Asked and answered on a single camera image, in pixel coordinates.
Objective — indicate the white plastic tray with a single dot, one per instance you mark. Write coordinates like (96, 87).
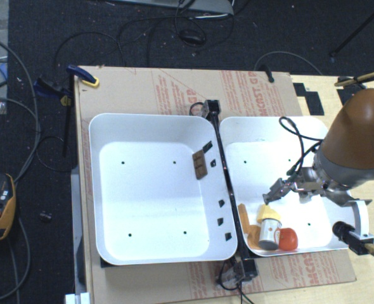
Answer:
(152, 201)
(263, 169)

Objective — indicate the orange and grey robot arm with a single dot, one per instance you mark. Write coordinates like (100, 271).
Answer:
(355, 131)

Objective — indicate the red round toy fruit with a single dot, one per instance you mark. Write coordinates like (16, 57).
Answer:
(288, 239)

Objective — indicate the brown cardboard board red print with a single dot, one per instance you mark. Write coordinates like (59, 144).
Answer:
(149, 90)

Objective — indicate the orange carrot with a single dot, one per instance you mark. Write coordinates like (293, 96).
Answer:
(244, 218)

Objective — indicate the white can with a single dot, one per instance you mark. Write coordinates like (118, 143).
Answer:
(267, 234)

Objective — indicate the black computer mouse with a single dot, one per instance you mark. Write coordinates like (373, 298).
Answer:
(192, 37)

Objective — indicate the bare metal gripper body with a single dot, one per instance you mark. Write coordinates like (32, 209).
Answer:
(313, 182)

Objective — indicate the black cylinder on white bracket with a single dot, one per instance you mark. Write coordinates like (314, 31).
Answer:
(352, 236)

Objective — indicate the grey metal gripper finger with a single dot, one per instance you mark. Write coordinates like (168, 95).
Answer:
(277, 190)
(305, 197)

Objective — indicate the brown chocolate biscuit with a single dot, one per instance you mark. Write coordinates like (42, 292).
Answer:
(200, 165)

